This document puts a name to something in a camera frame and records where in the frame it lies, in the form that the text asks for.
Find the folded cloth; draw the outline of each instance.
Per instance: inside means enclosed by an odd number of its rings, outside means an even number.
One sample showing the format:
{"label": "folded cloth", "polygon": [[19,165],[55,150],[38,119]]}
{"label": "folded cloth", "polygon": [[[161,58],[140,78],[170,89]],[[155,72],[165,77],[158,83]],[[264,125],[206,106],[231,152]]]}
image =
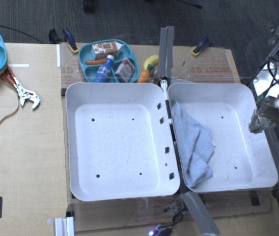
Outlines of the folded cloth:
{"label": "folded cloth", "polygon": [[208,161],[214,152],[211,132],[175,102],[172,120],[186,184],[195,187],[212,176]]}

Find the bin containing blue towel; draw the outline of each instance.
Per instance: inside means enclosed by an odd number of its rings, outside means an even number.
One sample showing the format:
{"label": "bin containing blue towel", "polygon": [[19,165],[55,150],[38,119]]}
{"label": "bin containing blue towel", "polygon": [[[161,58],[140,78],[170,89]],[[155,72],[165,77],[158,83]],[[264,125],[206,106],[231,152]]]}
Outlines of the bin containing blue towel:
{"label": "bin containing blue towel", "polygon": [[256,108],[248,87],[175,83],[168,97],[174,136],[157,85],[75,83],[67,89],[70,186],[76,198],[167,196],[180,184],[205,193],[277,183],[265,134],[248,129]]}

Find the white tray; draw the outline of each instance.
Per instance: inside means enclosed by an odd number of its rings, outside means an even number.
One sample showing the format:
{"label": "white tray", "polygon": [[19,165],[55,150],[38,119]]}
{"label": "white tray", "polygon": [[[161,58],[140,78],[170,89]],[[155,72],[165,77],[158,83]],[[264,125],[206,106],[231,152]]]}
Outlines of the white tray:
{"label": "white tray", "polygon": [[[265,188],[277,183],[265,134],[251,134],[248,129],[256,105],[246,86],[177,83],[168,94],[170,105],[176,100],[208,127],[216,144],[209,161],[213,176],[192,191]],[[160,87],[75,83],[66,91],[66,107],[70,184],[76,198],[98,201],[177,192],[180,178]]]}

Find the pliers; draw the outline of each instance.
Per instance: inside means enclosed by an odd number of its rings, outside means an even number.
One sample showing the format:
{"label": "pliers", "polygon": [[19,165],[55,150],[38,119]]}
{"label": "pliers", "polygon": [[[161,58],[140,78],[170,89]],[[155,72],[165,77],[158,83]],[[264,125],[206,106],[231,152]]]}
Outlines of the pliers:
{"label": "pliers", "polygon": [[39,96],[35,92],[23,88],[22,85],[16,79],[15,74],[9,66],[7,66],[5,71],[0,75],[0,78],[3,80],[7,80],[10,83],[10,85],[12,85],[16,89],[22,107],[24,106],[26,100],[30,100],[33,102],[33,110],[39,106]]}

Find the dark floor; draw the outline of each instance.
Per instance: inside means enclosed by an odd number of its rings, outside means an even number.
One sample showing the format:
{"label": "dark floor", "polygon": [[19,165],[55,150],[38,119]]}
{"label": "dark floor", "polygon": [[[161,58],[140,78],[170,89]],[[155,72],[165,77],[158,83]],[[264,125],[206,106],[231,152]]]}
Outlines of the dark floor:
{"label": "dark floor", "polygon": [[[68,27],[77,42],[121,39],[128,44],[158,45],[160,28],[175,27],[174,45],[194,46],[208,36],[214,46],[231,49],[242,82],[249,80],[272,47],[268,25],[279,25],[279,0],[95,0],[85,14],[83,0],[0,0],[0,25],[19,29],[49,43]],[[0,27],[5,42],[38,43]]]}

